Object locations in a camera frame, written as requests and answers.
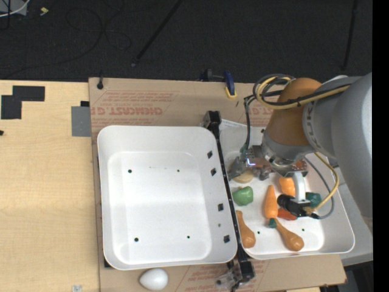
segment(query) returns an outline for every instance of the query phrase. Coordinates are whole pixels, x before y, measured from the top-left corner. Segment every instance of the toy carrot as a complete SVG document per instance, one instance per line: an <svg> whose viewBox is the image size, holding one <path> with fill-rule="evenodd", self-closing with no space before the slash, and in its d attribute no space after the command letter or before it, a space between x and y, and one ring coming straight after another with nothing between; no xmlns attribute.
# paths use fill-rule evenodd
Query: toy carrot
<svg viewBox="0 0 389 292"><path fill-rule="evenodd" d="M281 185L281 190L283 193L292 197L296 196L296 189L294 187L294 182L292 178L285 178L281 176L278 182Z"/></svg>
<svg viewBox="0 0 389 292"><path fill-rule="evenodd" d="M271 228L276 228L280 232L285 245L289 250L299 251L304 247L304 240L299 235L286 229L276 218L271 218L270 220L269 226Z"/></svg>
<svg viewBox="0 0 389 292"><path fill-rule="evenodd" d="M297 219L296 215L291 214L288 210L285 210L282 207L278 209L277 216L289 221L294 221Z"/></svg>
<svg viewBox="0 0 389 292"><path fill-rule="evenodd" d="M278 215L277 198L275 196L274 186L269 185L265 197L264 212L266 218L275 218Z"/></svg>
<svg viewBox="0 0 389 292"><path fill-rule="evenodd" d="M252 248L255 245L255 234L254 232L245 224L243 220L242 211L236 211L236 217L238 219L239 231L241 234L242 245L244 248Z"/></svg>

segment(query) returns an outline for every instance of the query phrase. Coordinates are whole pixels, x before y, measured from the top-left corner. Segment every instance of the white egg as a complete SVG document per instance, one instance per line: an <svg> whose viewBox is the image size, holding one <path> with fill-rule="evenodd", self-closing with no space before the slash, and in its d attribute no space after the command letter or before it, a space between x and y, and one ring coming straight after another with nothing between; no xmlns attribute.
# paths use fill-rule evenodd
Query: white egg
<svg viewBox="0 0 389 292"><path fill-rule="evenodd" d="M146 289L159 291L167 286L168 274L162 268L152 268L139 277L139 282Z"/></svg>

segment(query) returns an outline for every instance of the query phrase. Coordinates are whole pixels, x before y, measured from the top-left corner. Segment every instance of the wooden table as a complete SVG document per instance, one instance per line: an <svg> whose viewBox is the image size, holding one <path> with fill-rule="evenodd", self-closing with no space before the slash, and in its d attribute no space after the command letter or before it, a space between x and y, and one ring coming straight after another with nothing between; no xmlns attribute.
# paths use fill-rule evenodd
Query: wooden table
<svg viewBox="0 0 389 292"><path fill-rule="evenodd" d="M89 85L7 80L0 95L14 85L46 95L23 102L22 119L0 119L0 291L100 291L91 138L73 137L71 122ZM339 256L323 260L340 282Z"/></svg>

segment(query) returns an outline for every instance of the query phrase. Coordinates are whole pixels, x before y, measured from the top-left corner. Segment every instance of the black carpet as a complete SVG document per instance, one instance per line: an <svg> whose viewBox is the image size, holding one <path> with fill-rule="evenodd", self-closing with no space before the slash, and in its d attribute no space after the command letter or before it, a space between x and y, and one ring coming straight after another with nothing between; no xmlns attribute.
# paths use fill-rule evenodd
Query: black carpet
<svg viewBox="0 0 389 292"><path fill-rule="evenodd" d="M357 0L345 70L354 0L185 0L131 67L177 1L31 0L26 16L0 17L0 79L196 80L211 68L236 82L272 73L323 82L372 71L373 0Z"/></svg>

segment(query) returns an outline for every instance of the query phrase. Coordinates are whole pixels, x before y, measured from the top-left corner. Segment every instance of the green toy pepper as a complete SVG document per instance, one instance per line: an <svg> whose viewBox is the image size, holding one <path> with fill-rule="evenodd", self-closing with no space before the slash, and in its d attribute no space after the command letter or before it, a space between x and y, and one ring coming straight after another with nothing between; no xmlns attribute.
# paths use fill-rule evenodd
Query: green toy pepper
<svg viewBox="0 0 389 292"><path fill-rule="evenodd" d="M232 199L237 205L246 206L254 200L253 189L250 186L239 187L236 192L232 193Z"/></svg>

